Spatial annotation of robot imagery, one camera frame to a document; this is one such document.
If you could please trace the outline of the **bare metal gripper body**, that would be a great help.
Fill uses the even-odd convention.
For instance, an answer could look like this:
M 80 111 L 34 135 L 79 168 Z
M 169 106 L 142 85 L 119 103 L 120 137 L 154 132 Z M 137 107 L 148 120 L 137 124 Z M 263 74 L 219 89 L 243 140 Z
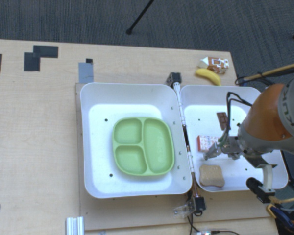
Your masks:
M 244 156 L 248 153 L 245 142 L 238 136 L 227 137 L 225 143 L 221 147 L 221 151 L 233 160 L 237 160 L 240 156 Z

